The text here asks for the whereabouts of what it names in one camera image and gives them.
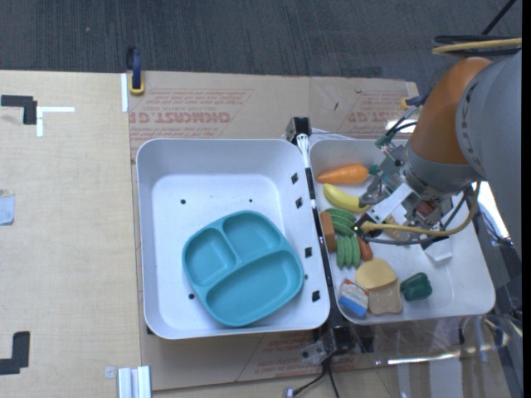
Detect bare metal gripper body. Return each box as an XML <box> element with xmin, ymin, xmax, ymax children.
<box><xmin>377</xmin><ymin>143</ymin><xmax>453</xmax><ymax>227</ymax></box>

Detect yellow banana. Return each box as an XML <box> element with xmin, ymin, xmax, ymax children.
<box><xmin>322</xmin><ymin>182</ymin><xmax>370</xmax><ymax>214</ymax></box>

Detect orange carrot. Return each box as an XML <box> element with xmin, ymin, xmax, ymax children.
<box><xmin>315</xmin><ymin>163</ymin><xmax>370</xmax><ymax>185</ymax></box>

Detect green pea pods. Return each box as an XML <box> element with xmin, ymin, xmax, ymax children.
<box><xmin>334</xmin><ymin>234</ymin><xmax>362</xmax><ymax>270</ymax></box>
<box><xmin>324</xmin><ymin>207</ymin><xmax>358</xmax><ymax>237</ymax></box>

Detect red sausage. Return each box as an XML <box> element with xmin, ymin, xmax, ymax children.
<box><xmin>356</xmin><ymin>235</ymin><xmax>374</xmax><ymax>262</ymax></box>

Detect brown bread roll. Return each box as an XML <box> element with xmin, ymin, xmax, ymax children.
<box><xmin>319</xmin><ymin>211</ymin><xmax>338</xmax><ymax>253</ymax></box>

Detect yellow round slice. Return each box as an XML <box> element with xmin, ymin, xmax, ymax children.
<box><xmin>354</xmin><ymin>257</ymin><xmax>398</xmax><ymax>291</ymax></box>

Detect green bell pepper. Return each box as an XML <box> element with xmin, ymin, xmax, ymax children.
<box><xmin>399</xmin><ymin>272</ymin><xmax>433</xmax><ymax>302</ymax></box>

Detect blue and white carton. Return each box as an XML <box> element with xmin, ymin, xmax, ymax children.
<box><xmin>337</xmin><ymin>279</ymin><xmax>370</xmax><ymax>318</ymax></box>

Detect tan bread slice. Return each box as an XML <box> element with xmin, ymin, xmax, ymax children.
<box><xmin>368</xmin><ymin>278</ymin><xmax>404</xmax><ymax>316</ymax></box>

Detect white plastic tray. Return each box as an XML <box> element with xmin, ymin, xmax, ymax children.
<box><xmin>135</xmin><ymin>138</ymin><xmax>332</xmax><ymax>341</ymax></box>
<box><xmin>309</xmin><ymin>138</ymin><xmax>497</xmax><ymax>326</ymax></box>

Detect teal divided plate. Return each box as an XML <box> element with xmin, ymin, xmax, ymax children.
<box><xmin>181</xmin><ymin>210</ymin><xmax>305</xmax><ymax>328</ymax></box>

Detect brown cardboard board red print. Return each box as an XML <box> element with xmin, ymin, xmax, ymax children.
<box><xmin>127</xmin><ymin>70</ymin><xmax>461</xmax><ymax>392</ymax></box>

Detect black block with thin wires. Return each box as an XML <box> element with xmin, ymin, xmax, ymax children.
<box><xmin>285</xmin><ymin>116</ymin><xmax>312</xmax><ymax>141</ymax></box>
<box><xmin>300</xmin><ymin>324</ymin><xmax>354</xmax><ymax>365</ymax></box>

